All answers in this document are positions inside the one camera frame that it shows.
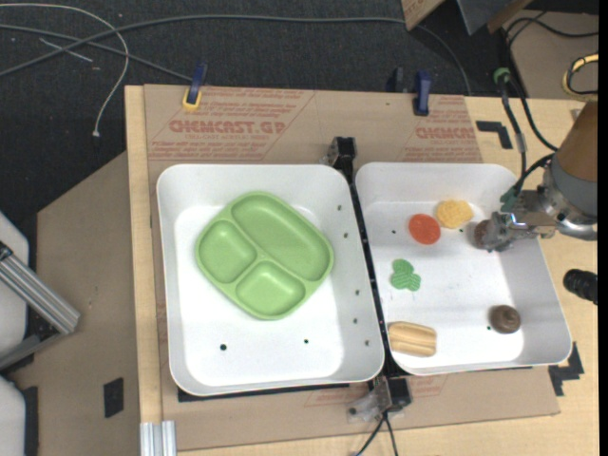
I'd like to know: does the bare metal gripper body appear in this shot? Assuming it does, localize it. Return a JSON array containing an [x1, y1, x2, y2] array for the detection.
[[514, 185, 599, 242]]

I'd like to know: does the brown round toy food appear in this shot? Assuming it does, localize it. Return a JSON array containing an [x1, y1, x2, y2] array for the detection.
[[473, 219, 499, 252]]

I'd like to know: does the yellow round biscuit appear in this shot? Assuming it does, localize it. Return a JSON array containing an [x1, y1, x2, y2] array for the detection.
[[435, 199, 475, 230]]

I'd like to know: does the white plastic tray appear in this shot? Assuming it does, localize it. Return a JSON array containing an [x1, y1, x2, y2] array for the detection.
[[156, 162, 387, 397], [353, 161, 574, 377]]

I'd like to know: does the brown doughnut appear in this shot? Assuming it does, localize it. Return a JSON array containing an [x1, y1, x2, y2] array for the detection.
[[488, 304, 523, 335]]

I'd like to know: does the orange round slice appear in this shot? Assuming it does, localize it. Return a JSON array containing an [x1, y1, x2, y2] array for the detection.
[[408, 213, 443, 245]]

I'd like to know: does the green broccoli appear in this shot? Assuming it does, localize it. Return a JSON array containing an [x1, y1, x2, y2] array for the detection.
[[389, 258, 423, 292]]

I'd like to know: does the tan bread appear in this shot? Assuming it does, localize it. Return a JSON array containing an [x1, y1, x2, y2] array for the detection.
[[387, 320, 438, 358]]

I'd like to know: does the brown cardboard board red print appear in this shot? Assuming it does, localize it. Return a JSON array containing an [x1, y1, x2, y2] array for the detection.
[[123, 83, 562, 451]]

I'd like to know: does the green divided plate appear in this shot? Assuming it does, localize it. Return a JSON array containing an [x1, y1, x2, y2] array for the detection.
[[194, 190, 335, 322]]

